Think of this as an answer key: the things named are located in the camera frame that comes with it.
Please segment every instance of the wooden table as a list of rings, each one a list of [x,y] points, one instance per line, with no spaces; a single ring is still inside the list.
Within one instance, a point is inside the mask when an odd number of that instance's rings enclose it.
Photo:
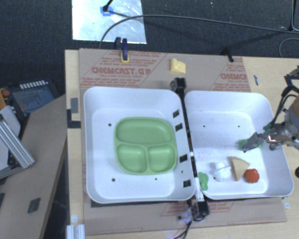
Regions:
[[[297,67],[297,65],[299,65],[299,59],[243,57],[243,62],[251,91],[264,95],[270,101],[273,111],[275,111],[280,101],[281,92],[286,86],[283,76],[291,72]],[[71,107],[71,99],[78,97],[78,93],[80,91],[79,51],[67,50],[65,53],[65,63],[67,108],[69,109]],[[257,77],[258,84],[256,84],[254,76]],[[72,114],[72,120],[80,120],[80,111]],[[190,229],[187,238],[299,238],[299,179],[294,175],[295,169],[299,167],[299,151],[293,147],[284,147],[284,149],[295,184],[293,193],[283,200],[283,202],[290,204],[290,209],[285,210],[287,222]],[[81,133],[80,130],[75,128],[68,129],[68,155],[70,215],[75,215],[72,217],[74,220],[72,220],[71,224],[78,225],[84,223],[84,212],[82,195]],[[166,230],[86,236],[86,238],[166,239],[173,238],[181,232],[182,230]]]

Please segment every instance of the yellow sponge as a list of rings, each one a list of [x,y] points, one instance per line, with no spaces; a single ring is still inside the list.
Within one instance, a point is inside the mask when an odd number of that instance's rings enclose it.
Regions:
[[[186,64],[178,61],[176,58],[172,58],[170,61],[170,71],[175,73],[186,73]]]

